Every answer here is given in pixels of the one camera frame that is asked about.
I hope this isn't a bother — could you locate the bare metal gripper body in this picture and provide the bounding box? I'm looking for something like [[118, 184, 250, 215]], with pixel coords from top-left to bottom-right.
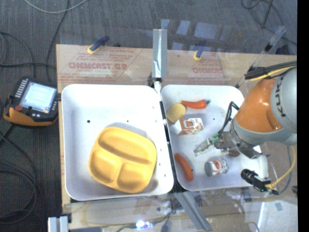
[[213, 131, 257, 160]]

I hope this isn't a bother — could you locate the orange sausage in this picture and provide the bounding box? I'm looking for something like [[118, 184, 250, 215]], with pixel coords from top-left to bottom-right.
[[174, 152, 195, 182]]

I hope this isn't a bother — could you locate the white plastic tray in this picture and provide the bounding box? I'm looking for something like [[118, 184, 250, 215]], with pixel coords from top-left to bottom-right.
[[160, 84, 263, 192], [61, 84, 175, 202]]

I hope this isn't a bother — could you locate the white and orange carton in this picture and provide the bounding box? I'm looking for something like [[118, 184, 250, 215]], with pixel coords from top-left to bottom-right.
[[170, 117, 205, 136]]

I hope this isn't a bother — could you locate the white and orange can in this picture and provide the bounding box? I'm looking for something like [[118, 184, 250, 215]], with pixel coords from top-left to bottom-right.
[[204, 158, 229, 177]]

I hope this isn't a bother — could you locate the orange carrot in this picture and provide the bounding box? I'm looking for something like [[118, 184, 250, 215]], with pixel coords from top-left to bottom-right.
[[181, 99, 211, 110]]

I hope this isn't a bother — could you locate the yellow biscuit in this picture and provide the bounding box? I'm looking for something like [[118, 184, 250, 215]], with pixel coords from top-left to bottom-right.
[[165, 102, 187, 124]]

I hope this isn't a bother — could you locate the yellow divided plate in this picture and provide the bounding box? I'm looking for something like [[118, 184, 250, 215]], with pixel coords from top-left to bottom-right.
[[87, 126, 158, 194]]

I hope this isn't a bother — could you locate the brown cardboard board, red print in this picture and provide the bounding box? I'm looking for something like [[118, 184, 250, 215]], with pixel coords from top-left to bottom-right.
[[56, 44, 297, 230]]

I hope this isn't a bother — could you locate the black cylinder on white bracket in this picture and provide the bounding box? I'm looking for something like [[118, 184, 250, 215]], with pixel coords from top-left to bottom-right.
[[240, 145, 272, 193]]

